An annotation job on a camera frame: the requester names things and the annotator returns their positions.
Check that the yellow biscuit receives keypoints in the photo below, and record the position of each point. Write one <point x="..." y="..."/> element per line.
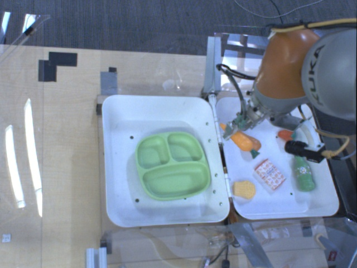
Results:
<point x="245" y="190"/>

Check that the black cylinder on white bracket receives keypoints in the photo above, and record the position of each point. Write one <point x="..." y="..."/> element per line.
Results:
<point x="299" y="147"/>

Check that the green divided plate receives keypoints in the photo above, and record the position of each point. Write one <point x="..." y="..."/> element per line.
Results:
<point x="174" y="180"/>

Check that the green bottle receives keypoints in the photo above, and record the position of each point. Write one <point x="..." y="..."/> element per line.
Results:
<point x="304" y="177"/>

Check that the thin black and white rod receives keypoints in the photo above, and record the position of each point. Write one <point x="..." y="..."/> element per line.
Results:
<point x="217" y="127"/>

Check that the small red-orange carrot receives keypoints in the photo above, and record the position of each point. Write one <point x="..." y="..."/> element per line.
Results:
<point x="285" y="135"/>

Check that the white carton with orange print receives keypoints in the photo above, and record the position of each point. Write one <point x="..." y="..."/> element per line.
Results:
<point x="270" y="174"/>

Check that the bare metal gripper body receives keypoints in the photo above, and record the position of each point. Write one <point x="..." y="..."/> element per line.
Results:
<point x="255" y="116"/>

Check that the white plastic tray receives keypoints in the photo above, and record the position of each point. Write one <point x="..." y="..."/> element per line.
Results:
<point x="120" y="177"/>
<point x="279" y="202"/>

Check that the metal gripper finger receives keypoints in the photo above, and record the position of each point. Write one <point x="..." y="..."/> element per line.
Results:
<point x="227" y="132"/>

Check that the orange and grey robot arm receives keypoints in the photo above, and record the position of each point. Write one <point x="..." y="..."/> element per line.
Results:
<point x="281" y="66"/>

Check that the light orange carrot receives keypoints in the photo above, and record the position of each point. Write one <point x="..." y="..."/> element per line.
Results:
<point x="242" y="141"/>

